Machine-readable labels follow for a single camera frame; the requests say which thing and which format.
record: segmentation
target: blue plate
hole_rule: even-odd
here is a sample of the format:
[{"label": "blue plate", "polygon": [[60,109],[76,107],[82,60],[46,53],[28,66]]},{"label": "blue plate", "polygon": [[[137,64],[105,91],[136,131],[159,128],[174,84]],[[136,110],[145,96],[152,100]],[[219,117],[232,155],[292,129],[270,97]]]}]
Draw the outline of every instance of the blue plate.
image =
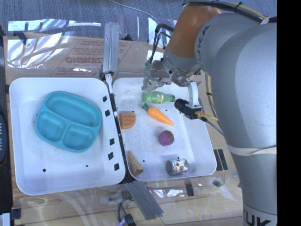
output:
[{"label": "blue plate", "polygon": [[102,124],[97,106],[64,91],[44,100],[35,122],[40,138],[60,148],[83,152],[94,143]]}]

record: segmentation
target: orange carrot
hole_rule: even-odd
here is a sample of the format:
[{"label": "orange carrot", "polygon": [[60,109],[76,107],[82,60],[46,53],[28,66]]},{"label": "orange carrot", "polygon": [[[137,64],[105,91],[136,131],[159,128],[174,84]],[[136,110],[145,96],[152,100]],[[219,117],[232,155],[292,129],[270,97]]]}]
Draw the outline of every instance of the orange carrot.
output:
[{"label": "orange carrot", "polygon": [[142,108],[145,109],[152,118],[171,126],[174,125],[174,123],[166,115],[164,115],[159,109],[155,107],[149,108],[146,103],[143,105]]}]

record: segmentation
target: white tape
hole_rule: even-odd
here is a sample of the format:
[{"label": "white tape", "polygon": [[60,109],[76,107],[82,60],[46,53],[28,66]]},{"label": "white tape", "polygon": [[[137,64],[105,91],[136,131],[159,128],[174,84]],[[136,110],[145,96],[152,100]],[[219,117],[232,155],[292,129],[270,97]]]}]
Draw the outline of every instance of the white tape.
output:
[{"label": "white tape", "polygon": [[229,151],[238,156],[252,156],[258,154],[275,154],[277,155],[277,146],[269,147],[265,149],[257,148],[237,148],[228,145]]}]

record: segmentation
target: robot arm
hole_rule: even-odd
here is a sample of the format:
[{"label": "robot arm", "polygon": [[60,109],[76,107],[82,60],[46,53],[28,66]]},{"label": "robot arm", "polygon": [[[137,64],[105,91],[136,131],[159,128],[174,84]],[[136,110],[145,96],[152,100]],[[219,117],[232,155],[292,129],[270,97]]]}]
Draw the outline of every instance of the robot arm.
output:
[{"label": "robot arm", "polygon": [[[277,23],[263,23],[268,18],[241,4],[219,3],[236,13],[195,0],[185,5],[161,68],[179,86],[188,86],[198,69],[210,75],[216,115],[240,178],[244,225],[276,226]],[[153,73],[148,82],[154,78],[160,79]]]}]

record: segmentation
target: toy bottle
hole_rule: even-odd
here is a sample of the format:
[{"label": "toy bottle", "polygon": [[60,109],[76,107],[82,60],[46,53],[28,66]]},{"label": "toy bottle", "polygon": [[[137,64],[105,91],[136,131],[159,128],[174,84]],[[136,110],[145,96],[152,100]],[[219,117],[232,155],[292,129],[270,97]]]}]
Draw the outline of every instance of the toy bottle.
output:
[{"label": "toy bottle", "polygon": [[144,93],[143,94],[143,102],[144,103],[155,103],[155,104],[161,104],[164,102],[174,102],[175,96],[173,95],[167,95],[162,92],[152,92],[152,93]]}]

